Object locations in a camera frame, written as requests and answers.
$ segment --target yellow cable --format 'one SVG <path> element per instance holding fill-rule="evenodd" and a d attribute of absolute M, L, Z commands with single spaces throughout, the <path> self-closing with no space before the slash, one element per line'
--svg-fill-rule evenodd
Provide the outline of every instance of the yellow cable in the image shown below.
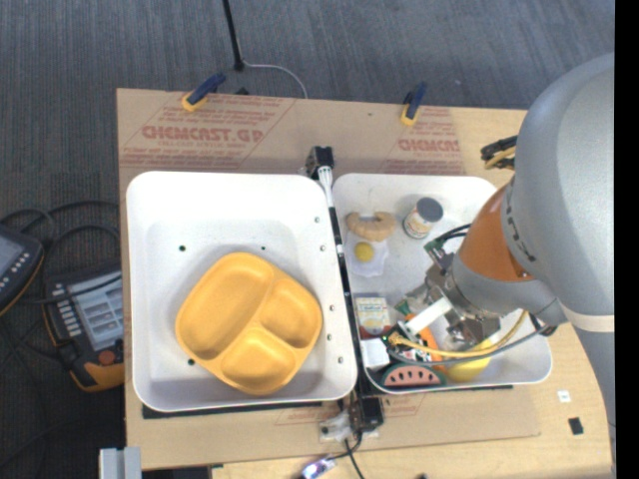
<path fill-rule="evenodd" d="M 484 349 L 478 349 L 476 351 L 447 351 L 445 349 L 437 349 L 437 348 L 433 348 L 429 346 L 424 346 L 422 344 L 416 344 L 415 342 L 412 342 L 411 340 L 408 340 L 400 336 L 398 333 L 391 334 L 388 337 L 388 342 L 390 342 L 392 345 L 403 344 L 404 346 L 419 349 L 421 351 L 425 351 L 426 353 L 435 353 L 435 354 L 438 354 L 439 356 L 447 356 L 452 358 L 467 358 L 467 357 L 475 357 L 475 356 L 481 357 L 481 356 L 487 355 L 488 353 L 492 353 L 493 351 L 496 351 L 501 346 L 503 346 L 508 340 L 510 340 L 510 338 L 515 334 L 515 332 L 523 324 L 527 315 L 528 315 L 528 312 L 526 312 L 525 310 L 522 311 L 521 315 L 519 316 L 519 319 L 517 319 L 515 324 L 512 325 L 512 328 L 510 328 L 510 330 L 508 330 L 508 332 L 503 337 L 501 337 L 492 346 L 484 348 Z"/>
<path fill-rule="evenodd" d="M 512 148 L 508 148 L 505 151 L 501 151 L 500 153 L 497 153 L 495 156 L 493 156 L 490 160 L 488 160 L 486 162 L 486 164 L 484 165 L 484 167 L 486 169 L 492 169 L 495 164 L 497 164 L 498 162 L 500 162 L 501 160 L 503 160 L 504 158 L 513 155 L 515 153 L 515 149 L 516 147 L 512 147 Z"/>

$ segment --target yellow divided plate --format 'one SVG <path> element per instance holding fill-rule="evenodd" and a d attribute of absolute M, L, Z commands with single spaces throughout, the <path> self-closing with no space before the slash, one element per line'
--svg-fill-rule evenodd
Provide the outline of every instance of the yellow divided plate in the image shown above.
<path fill-rule="evenodd" d="M 197 363 L 251 395 L 284 387 L 321 330 L 315 297 L 270 262 L 230 253 L 200 279 L 182 304 L 176 335 Z"/>

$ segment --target multimeter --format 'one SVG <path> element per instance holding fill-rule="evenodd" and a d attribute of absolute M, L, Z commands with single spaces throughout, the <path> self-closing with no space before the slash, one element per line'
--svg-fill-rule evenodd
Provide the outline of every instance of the multimeter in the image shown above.
<path fill-rule="evenodd" d="M 124 383 L 122 270 L 118 261 L 45 278 L 45 322 L 64 367 L 87 392 Z"/>
<path fill-rule="evenodd" d="M 40 269 L 42 244 L 0 225 L 0 315 L 22 295 Z"/>

